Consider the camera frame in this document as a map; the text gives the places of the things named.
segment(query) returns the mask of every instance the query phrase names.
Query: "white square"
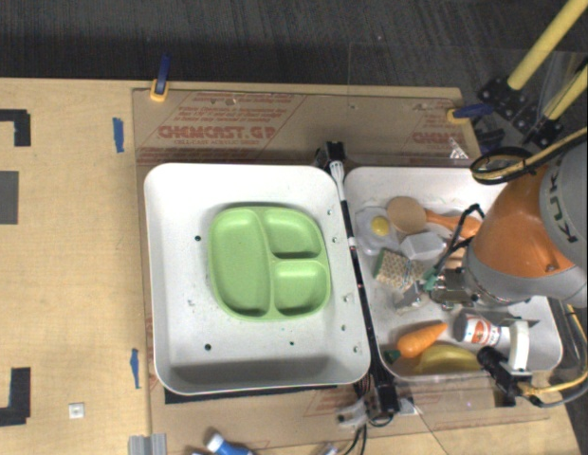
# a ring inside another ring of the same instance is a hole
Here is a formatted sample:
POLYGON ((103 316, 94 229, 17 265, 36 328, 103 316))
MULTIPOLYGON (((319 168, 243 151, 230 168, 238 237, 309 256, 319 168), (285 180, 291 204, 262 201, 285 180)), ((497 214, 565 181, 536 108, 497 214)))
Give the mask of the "white square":
POLYGON ((85 416, 85 404, 84 403, 71 403, 68 405, 68 417, 71 420, 75 418, 84 418, 85 416))

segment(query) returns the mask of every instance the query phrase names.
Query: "yellow pole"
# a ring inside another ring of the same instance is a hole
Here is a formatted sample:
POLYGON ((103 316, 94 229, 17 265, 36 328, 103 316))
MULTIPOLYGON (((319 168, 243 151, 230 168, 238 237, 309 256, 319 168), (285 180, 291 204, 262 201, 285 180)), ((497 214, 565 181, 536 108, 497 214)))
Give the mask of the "yellow pole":
POLYGON ((588 0, 568 0, 560 13, 534 43, 528 53, 511 73, 507 84, 511 89, 522 89, 547 56, 561 41, 588 7, 588 0))
POLYGON ((549 119, 558 119, 564 111, 587 89, 588 64, 577 73, 562 90, 544 107, 542 114, 549 119))

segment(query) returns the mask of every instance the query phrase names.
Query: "bottle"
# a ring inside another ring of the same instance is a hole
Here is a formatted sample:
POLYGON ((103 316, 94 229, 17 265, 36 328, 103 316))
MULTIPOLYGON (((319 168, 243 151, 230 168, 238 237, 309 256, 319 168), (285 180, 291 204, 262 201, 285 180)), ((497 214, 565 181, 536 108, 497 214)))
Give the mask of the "bottle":
POLYGON ((211 453, 217 453, 218 455, 254 455, 247 448, 232 446, 219 433, 215 433, 211 437, 206 447, 211 453))

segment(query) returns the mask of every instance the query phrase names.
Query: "black corner marking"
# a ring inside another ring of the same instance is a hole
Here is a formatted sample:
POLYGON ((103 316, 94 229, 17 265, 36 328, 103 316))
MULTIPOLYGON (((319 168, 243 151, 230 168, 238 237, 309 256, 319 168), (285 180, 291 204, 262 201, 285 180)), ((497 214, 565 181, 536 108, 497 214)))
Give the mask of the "black corner marking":
POLYGON ((0 121, 13 122, 13 146, 30 146, 30 114, 27 110, 0 110, 0 121))
POLYGON ((0 408, 0 427, 25 425, 30 417, 30 368, 12 368, 9 404, 0 408))

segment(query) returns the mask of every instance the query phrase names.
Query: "can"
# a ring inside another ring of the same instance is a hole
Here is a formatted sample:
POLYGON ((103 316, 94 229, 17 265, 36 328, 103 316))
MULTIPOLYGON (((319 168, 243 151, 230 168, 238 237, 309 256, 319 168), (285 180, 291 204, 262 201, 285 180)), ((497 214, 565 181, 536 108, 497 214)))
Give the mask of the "can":
POLYGON ((461 312, 454 321, 454 338, 459 342, 494 347, 501 334, 501 327, 477 314, 461 312))

